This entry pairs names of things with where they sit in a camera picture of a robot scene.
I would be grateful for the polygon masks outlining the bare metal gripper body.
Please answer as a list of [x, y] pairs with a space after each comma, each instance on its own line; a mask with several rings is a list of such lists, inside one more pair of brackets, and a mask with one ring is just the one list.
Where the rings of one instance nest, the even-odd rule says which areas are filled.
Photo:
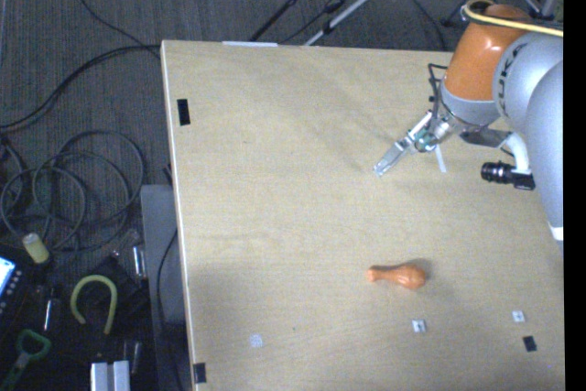
[[451, 112], [428, 110], [407, 132], [407, 137], [417, 152], [428, 153], [449, 138], [457, 128], [457, 119]]

